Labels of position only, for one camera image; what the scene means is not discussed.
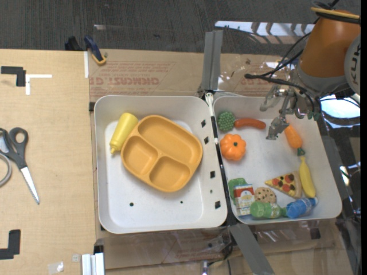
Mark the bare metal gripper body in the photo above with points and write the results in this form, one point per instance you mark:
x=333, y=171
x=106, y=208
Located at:
x=304, y=103

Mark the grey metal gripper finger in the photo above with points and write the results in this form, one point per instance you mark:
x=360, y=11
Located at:
x=275, y=127
x=269, y=99

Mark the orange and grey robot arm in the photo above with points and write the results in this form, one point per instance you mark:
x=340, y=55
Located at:
x=327, y=47

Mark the orange carrot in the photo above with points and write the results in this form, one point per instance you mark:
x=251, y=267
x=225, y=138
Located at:
x=294, y=138

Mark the orange sausage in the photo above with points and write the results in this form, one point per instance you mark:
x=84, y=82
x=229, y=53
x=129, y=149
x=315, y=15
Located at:
x=250, y=123

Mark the white plastic tray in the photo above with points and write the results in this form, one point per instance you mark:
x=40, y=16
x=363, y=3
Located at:
x=160, y=211
x=266, y=156

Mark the orange pumpkin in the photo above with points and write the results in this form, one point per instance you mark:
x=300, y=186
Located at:
x=232, y=147

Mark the green grapes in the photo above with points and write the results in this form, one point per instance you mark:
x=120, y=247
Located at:
x=226, y=121

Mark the pizza slice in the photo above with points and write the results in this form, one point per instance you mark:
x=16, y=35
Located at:
x=285, y=184

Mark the yellow banana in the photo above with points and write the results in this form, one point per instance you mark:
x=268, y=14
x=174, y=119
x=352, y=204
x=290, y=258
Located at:
x=306, y=179

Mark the brown biscuit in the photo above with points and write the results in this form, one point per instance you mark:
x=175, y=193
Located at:
x=265, y=194

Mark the green toy vegetable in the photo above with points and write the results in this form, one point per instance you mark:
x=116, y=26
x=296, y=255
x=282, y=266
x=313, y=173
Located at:
x=233, y=182

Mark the red and white carton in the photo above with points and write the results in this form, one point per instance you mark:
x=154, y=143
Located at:
x=243, y=199

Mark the green bottle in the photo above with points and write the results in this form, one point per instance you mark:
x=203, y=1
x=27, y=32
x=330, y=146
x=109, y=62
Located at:
x=265, y=210

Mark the blue bottle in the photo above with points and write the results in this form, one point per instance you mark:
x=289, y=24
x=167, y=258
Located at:
x=299, y=208

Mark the orange divided plate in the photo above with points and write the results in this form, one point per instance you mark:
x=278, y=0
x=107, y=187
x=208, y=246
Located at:
x=162, y=142

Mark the brown cardboard board red print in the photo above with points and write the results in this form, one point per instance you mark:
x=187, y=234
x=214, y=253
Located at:
x=149, y=73

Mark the yellow squeeze bottle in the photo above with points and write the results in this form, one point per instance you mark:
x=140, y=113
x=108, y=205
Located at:
x=123, y=130

